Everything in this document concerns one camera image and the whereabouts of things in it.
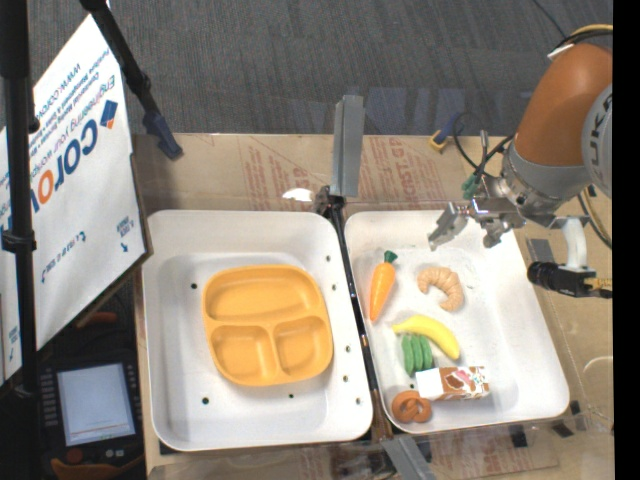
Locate orange divided plate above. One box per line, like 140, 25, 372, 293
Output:
201, 263, 335, 388

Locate white and brown carton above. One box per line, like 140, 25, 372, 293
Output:
414, 365, 492, 402

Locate orange carrot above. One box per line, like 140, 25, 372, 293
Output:
368, 249, 400, 323

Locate green pea pods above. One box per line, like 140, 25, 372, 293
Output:
400, 333, 435, 379

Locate white plastic tray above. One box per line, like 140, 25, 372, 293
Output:
141, 209, 375, 453
343, 209, 572, 436

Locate brown cardboard board red print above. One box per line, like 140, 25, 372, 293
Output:
131, 132, 614, 474

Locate yellow banana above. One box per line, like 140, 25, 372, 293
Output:
391, 313, 462, 362

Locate beige croissant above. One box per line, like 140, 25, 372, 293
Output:
416, 265, 466, 313

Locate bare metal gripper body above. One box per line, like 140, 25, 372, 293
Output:
468, 175, 557, 228

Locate black cylinder on white bracket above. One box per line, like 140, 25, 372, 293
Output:
526, 215, 599, 299

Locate brown pretzel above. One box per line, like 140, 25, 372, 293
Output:
390, 389, 434, 425

